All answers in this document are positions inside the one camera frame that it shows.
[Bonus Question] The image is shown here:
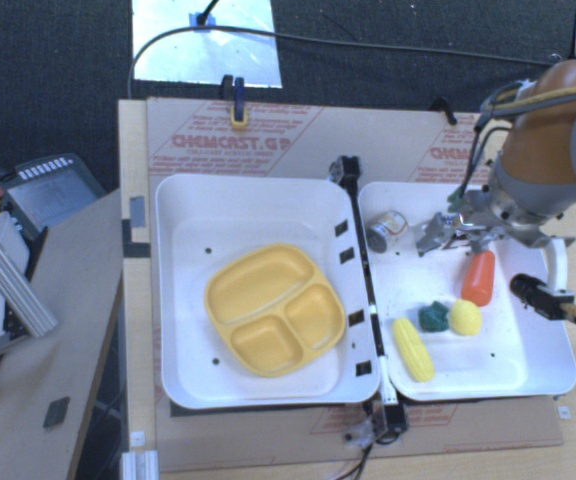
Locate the orange carrot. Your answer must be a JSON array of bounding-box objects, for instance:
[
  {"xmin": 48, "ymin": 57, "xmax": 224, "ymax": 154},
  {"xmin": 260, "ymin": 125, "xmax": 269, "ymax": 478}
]
[{"xmin": 460, "ymin": 249, "xmax": 497, "ymax": 308}]

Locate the brown cardboard board red print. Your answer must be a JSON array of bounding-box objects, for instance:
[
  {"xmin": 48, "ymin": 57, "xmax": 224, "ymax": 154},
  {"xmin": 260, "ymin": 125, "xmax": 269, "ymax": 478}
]
[{"xmin": 146, "ymin": 96, "xmax": 565, "ymax": 473}]

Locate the yellow divided plate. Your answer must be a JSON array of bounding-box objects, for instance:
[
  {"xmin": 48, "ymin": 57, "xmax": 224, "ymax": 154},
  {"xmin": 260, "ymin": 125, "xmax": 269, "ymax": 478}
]
[{"xmin": 203, "ymin": 242, "xmax": 347, "ymax": 379}]

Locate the black cylinder on white bracket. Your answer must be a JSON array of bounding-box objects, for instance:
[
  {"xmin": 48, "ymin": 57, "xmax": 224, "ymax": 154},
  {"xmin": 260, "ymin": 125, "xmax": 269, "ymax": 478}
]
[{"xmin": 509, "ymin": 235, "xmax": 576, "ymax": 322}]

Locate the yellow corn cob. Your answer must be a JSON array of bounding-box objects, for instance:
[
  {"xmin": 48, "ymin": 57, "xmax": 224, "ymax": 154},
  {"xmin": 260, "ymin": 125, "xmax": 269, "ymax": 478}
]
[{"xmin": 392, "ymin": 316, "xmax": 436, "ymax": 384}]

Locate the white plastic tray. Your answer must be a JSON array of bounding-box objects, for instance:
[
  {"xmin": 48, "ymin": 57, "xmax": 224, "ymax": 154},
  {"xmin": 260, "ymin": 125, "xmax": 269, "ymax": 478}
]
[
  {"xmin": 155, "ymin": 173, "xmax": 383, "ymax": 410},
  {"xmin": 357, "ymin": 181, "xmax": 576, "ymax": 402}
]

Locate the green broccoli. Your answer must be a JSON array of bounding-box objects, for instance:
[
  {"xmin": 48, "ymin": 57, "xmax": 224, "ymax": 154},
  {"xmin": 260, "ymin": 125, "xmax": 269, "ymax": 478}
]
[{"xmin": 417, "ymin": 300, "xmax": 451, "ymax": 333}]

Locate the yellow lemon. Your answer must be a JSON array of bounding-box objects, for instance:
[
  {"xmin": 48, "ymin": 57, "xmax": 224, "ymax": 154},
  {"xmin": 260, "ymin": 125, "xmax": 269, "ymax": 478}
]
[{"xmin": 448, "ymin": 298, "xmax": 483, "ymax": 337}]

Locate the thin black and white rod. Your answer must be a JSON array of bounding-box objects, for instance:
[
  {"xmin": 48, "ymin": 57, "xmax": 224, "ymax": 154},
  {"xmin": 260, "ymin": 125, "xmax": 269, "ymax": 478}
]
[{"xmin": 347, "ymin": 175, "xmax": 398, "ymax": 405}]

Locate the black block with thin wires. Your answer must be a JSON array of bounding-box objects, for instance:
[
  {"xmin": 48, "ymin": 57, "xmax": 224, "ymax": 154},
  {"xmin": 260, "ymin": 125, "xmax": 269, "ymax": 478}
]
[
  {"xmin": 365, "ymin": 401, "xmax": 410, "ymax": 445},
  {"xmin": 329, "ymin": 155, "xmax": 363, "ymax": 185}
]

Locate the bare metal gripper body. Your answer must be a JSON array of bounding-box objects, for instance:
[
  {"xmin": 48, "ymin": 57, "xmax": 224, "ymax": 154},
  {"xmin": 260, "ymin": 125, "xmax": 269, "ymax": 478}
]
[{"xmin": 455, "ymin": 187, "xmax": 560, "ymax": 247}]

